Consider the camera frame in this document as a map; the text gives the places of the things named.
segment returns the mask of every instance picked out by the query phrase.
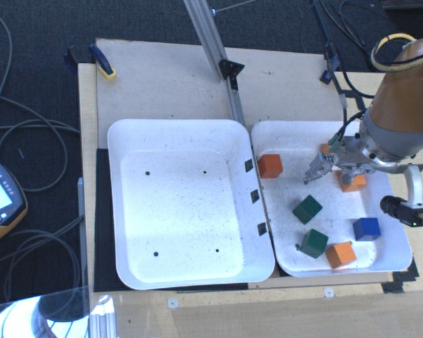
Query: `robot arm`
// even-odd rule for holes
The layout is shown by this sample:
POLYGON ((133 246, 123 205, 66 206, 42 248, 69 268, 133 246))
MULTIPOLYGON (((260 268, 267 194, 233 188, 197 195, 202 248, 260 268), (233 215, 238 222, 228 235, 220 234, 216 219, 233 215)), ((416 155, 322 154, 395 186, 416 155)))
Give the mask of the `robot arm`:
POLYGON ((423 205, 418 206, 414 197, 422 197, 421 180, 417 183, 417 173, 414 171, 412 174, 410 171, 412 166, 416 166, 419 177, 423 166, 400 164, 405 158, 413 157, 423 149, 423 39, 410 40, 390 66, 375 60, 375 52, 381 45, 378 44, 373 49, 374 65, 387 73, 371 106, 348 121, 360 118, 359 132, 353 137, 341 136, 340 132, 334 135, 328 142, 329 153, 319 152, 310 163, 309 170, 302 175, 307 184, 336 166, 343 172, 342 183, 348 184, 356 175, 374 173, 377 170, 405 174, 409 190, 408 201, 387 199, 381 208, 384 213, 403 223, 418 226, 423 225, 423 219, 418 216, 423 214, 423 205), (409 218, 404 218, 405 203, 410 211, 409 218), (396 216, 398 211, 402 212, 402 218, 396 216))

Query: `table surface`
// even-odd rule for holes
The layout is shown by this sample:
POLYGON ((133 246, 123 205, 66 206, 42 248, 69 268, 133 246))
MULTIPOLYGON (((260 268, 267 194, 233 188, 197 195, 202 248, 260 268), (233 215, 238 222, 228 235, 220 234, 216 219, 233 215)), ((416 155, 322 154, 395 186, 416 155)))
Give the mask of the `table surface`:
MULTIPOLYGON (((384 293, 381 282, 393 281, 392 273, 385 272, 301 278, 274 272, 247 290, 231 292, 94 293, 95 158, 97 148, 106 147, 109 125, 119 118, 230 118, 226 90, 216 81, 201 46, 118 40, 98 44, 118 74, 110 82, 96 65, 79 65, 88 282, 92 308, 104 294, 114 299, 120 338, 277 337, 286 332, 300 337, 423 337, 423 227, 405 227, 419 277, 404 282, 404 294, 384 293), (132 74, 125 73, 126 64, 135 66, 132 74)), ((335 90, 318 79, 326 68, 322 56, 226 52, 230 60, 245 64, 238 85, 248 130, 260 120, 341 119, 335 90)), ((383 77, 349 75, 369 94, 383 77)), ((340 73, 338 79, 345 89, 340 73)), ((355 111, 349 101, 348 115, 355 111)), ((414 163, 423 163, 423 151, 414 163)), ((407 197, 404 177, 389 179, 393 193, 407 197)))

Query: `handheld device with screen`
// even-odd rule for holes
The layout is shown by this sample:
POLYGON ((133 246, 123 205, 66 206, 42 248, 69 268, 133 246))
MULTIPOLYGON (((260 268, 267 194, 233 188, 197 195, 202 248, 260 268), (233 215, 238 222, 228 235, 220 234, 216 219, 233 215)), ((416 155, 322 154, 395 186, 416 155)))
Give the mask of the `handheld device with screen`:
POLYGON ((0 164, 0 238, 25 216, 28 203, 14 176, 0 164))

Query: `green block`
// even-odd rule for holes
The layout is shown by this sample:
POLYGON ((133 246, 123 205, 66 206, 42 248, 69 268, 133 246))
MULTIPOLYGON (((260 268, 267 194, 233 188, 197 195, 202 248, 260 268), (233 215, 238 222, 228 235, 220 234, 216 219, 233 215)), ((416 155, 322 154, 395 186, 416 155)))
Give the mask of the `green block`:
POLYGON ((311 229, 304 238, 302 238, 299 250, 312 258, 318 258, 326 250, 327 240, 327 235, 315 229, 311 229))
POLYGON ((322 208, 321 204, 313 196, 308 195, 293 209, 293 214, 298 217, 302 224, 307 224, 322 208))

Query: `metal bar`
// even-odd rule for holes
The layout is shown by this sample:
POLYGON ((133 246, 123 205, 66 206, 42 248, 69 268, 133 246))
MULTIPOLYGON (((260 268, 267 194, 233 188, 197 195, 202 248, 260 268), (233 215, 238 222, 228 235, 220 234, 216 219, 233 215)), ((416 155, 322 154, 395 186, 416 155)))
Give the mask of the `metal bar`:
MULTIPOLYGON (((218 81, 224 79, 219 68, 219 62, 227 60, 226 51, 223 42, 219 36, 218 29, 214 23, 213 14, 207 0, 183 0, 192 24, 196 29, 197 36, 205 50, 205 54, 210 62, 211 69, 214 71, 218 81)), ((232 89, 230 79, 226 79, 227 93, 231 108, 232 119, 245 126, 243 108, 241 106, 238 90, 232 89)))

